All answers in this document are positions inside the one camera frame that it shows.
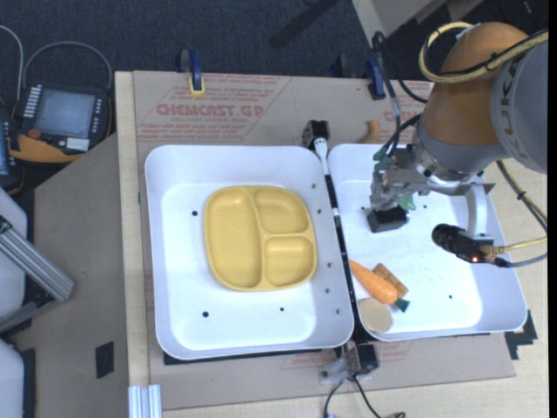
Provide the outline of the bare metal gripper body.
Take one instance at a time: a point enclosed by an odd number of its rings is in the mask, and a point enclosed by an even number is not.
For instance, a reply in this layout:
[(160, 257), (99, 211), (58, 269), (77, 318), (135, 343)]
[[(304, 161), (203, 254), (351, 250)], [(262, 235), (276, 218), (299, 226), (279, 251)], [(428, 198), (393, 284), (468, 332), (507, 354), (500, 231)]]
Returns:
[(473, 148), (463, 145), (398, 147), (392, 154), (383, 146), (372, 157), (373, 197), (409, 197), (438, 192), (460, 195), (474, 174)]

